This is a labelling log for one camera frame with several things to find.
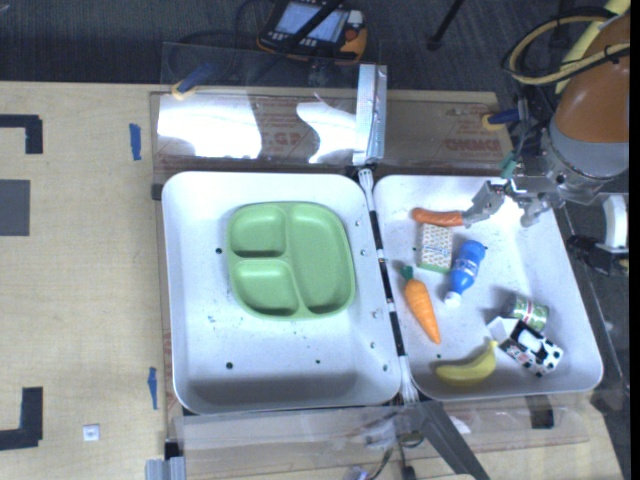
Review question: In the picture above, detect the blue bottle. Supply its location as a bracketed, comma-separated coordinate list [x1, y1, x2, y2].
[443, 239, 489, 310]

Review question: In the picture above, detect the white plastic tray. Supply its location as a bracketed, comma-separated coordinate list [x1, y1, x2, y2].
[372, 173, 605, 403]
[160, 170, 404, 416]

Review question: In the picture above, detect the black cylinder on white bracket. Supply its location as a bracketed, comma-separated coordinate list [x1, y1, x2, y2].
[566, 195, 631, 277]

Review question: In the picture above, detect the black and white milk carton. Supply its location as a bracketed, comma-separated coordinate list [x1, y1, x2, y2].
[486, 315, 565, 379]

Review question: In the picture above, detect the green can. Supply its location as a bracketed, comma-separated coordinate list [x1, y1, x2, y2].
[508, 294, 552, 333]

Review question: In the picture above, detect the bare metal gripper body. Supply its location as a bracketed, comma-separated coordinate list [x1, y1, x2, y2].
[508, 161, 618, 209]

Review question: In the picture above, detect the green divided plate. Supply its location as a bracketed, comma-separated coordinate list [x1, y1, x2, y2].
[226, 200, 358, 321]

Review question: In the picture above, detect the white patterned carton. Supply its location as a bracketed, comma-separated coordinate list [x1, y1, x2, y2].
[416, 222, 456, 276]

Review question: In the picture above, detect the orange carrot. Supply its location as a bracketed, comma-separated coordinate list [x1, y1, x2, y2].
[399, 264, 443, 346]

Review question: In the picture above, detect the yellow banana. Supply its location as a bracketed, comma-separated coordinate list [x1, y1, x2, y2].
[434, 339, 500, 388]

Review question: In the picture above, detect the orange sausage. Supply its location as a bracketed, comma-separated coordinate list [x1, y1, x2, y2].
[410, 207, 467, 229]

